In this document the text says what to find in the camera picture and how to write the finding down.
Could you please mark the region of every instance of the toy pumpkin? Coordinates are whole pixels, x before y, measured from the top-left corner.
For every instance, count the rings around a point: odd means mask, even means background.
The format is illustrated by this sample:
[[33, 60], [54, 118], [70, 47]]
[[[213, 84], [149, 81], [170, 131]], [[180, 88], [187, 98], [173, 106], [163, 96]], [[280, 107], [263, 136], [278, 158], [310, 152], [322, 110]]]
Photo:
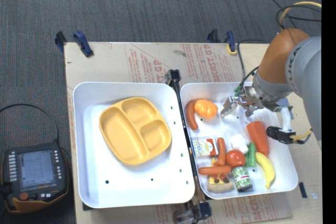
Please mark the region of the toy pumpkin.
[[195, 103], [195, 111], [200, 116], [211, 119], [217, 115], [218, 107], [209, 100], [199, 99]]

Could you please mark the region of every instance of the white tray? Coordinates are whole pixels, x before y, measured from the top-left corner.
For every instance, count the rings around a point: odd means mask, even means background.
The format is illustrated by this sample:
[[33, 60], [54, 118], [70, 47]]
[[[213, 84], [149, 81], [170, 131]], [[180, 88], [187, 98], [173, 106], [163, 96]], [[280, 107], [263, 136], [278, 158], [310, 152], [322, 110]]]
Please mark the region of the white tray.
[[[190, 139], [198, 137], [212, 137], [217, 139], [223, 137], [226, 144], [227, 152], [232, 149], [230, 144], [230, 137], [235, 134], [242, 134], [249, 141], [249, 135], [246, 130], [246, 125], [253, 121], [261, 121], [265, 128], [268, 126], [280, 126], [278, 118], [275, 113], [261, 109], [254, 112], [250, 117], [245, 116], [245, 110], [239, 105], [236, 110], [224, 117], [220, 118], [220, 112], [223, 109], [223, 104], [229, 96], [234, 96], [234, 89], [239, 85], [239, 82], [230, 83], [188, 83], [181, 88], [181, 99], [183, 107], [190, 100], [208, 99], [213, 101], [218, 106], [218, 114], [214, 118], [208, 120], [198, 116], [195, 113], [196, 122], [198, 123], [198, 130], [193, 131], [187, 124], [188, 134]], [[265, 193], [277, 193], [283, 191], [293, 190], [298, 184], [298, 175], [291, 158], [288, 146], [267, 137], [269, 143], [269, 159], [272, 162], [276, 178], [271, 184], [271, 188], [265, 187], [266, 181], [262, 168], [257, 164], [256, 167], [249, 167], [248, 173], [250, 175], [253, 188], [238, 192], [235, 189], [224, 193], [213, 193], [207, 190], [207, 176], [198, 175], [203, 192], [213, 199], [234, 198], [249, 195], [258, 195]], [[210, 166], [210, 157], [195, 157], [197, 168]]]
[[[189, 201], [195, 191], [188, 148], [175, 91], [163, 83], [84, 82], [73, 91], [79, 195], [92, 208]], [[171, 145], [139, 165], [114, 156], [100, 129], [101, 112], [125, 98], [144, 97], [166, 120]]]

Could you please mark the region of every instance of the yellow divided plate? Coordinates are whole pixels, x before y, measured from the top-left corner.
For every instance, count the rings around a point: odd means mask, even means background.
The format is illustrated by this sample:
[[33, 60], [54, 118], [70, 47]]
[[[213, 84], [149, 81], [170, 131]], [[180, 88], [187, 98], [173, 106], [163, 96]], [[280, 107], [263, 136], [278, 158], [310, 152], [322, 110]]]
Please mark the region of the yellow divided plate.
[[127, 98], [106, 108], [100, 114], [99, 128], [114, 155], [129, 165], [158, 156], [172, 141], [162, 115], [142, 97]]

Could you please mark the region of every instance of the banana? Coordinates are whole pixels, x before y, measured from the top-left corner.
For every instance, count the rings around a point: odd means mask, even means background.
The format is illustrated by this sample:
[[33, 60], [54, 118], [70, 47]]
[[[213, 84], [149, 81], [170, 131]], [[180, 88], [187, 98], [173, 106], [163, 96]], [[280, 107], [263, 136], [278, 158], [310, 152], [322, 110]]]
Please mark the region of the banana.
[[256, 161], [258, 164], [261, 165], [262, 169], [264, 170], [266, 188], [270, 188], [270, 184], [275, 178], [275, 171], [271, 161], [261, 152], [256, 152]]

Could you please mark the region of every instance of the tin can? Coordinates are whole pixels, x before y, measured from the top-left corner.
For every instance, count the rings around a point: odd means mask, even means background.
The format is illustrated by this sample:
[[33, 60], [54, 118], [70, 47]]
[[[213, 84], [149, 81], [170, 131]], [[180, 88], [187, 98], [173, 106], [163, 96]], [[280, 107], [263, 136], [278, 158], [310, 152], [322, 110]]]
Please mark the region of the tin can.
[[245, 166], [233, 168], [232, 175], [238, 191], [245, 191], [253, 187], [251, 178], [248, 175], [248, 171]]

